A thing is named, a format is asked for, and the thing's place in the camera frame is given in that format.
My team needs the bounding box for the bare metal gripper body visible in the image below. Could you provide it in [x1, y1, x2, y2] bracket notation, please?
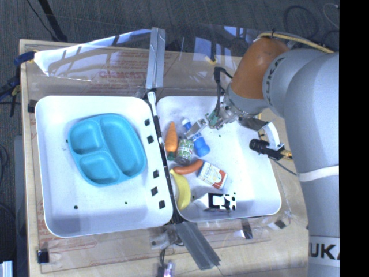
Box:
[205, 102, 246, 130]

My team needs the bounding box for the blue bottle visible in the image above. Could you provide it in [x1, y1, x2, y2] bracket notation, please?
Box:
[181, 118, 211, 158]

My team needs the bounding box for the green can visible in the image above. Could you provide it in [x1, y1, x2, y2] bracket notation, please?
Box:
[175, 138, 195, 166]

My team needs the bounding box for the orange carrot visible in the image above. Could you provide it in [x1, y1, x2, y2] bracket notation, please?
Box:
[164, 121, 179, 159]

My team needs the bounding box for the red sausage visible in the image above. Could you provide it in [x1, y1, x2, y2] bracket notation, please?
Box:
[172, 159, 204, 175]

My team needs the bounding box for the white and red carton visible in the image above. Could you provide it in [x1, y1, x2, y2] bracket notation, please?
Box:
[197, 161, 229, 190]

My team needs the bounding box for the yellow banana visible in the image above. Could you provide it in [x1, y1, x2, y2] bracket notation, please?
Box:
[169, 168, 192, 211]

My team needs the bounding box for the white plastic tray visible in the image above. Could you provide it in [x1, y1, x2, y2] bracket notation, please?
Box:
[34, 95, 174, 238]
[155, 96, 283, 223]

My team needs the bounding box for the white box with black print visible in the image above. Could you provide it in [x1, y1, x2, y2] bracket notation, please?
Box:
[191, 192, 238, 212]

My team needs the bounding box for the brown cardboard board, red print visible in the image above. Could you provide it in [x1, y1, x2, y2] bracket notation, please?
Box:
[24, 45, 292, 274]

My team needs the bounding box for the blue divided plate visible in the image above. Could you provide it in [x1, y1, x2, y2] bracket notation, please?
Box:
[67, 113, 148, 188]

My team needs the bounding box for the black cylinder on white bracket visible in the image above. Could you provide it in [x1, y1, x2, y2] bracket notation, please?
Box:
[248, 121, 287, 161]

